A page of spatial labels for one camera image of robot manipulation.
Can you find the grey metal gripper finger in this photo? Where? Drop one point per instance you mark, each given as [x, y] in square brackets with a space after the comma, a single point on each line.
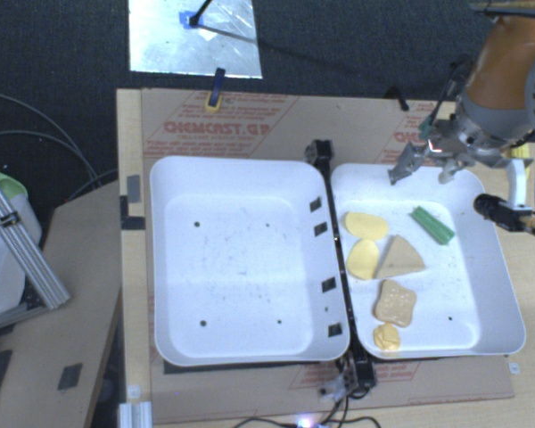
[405, 165]
[452, 171]

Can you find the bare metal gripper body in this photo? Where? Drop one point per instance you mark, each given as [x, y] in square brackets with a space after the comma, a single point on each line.
[461, 143]

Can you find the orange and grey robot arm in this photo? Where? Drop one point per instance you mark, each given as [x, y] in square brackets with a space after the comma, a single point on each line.
[499, 60]

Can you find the green celery stick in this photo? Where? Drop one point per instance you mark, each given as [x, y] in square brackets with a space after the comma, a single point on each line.
[432, 225]

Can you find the yellow potato chip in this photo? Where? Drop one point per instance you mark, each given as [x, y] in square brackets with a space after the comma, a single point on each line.
[362, 259]
[365, 225]

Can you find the tan triangular bread slice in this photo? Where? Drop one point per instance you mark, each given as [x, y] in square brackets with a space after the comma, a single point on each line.
[400, 259]

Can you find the thin black rod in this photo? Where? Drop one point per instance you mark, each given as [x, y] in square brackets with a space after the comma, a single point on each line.
[339, 243]

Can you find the white plastic tray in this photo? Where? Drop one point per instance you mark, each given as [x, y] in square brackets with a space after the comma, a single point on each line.
[236, 261]
[468, 283]

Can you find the tan square cracker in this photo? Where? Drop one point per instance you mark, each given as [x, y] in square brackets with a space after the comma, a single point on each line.
[394, 303]

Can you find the brown cardboard board red print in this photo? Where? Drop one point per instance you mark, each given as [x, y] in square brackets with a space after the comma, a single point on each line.
[258, 123]

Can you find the small yellow pasta piece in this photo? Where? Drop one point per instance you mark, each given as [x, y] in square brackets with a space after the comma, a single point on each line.
[386, 337]

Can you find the black cylinder on white bracket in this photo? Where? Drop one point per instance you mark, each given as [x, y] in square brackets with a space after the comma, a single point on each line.
[499, 208]

